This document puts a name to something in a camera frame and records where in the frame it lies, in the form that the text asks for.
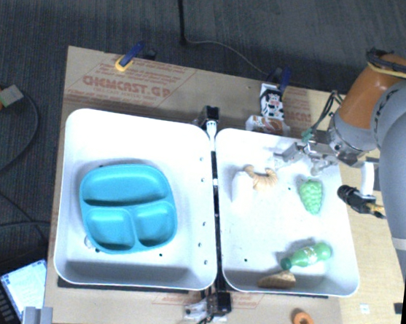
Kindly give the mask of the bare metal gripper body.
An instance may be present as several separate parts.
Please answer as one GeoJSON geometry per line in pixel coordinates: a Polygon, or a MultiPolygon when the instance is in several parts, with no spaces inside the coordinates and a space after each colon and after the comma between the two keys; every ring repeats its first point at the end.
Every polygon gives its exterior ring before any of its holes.
{"type": "Polygon", "coordinates": [[[312,158],[358,167],[360,158],[369,151],[369,141],[350,141],[337,131],[312,130],[302,133],[304,152],[312,158]]]}

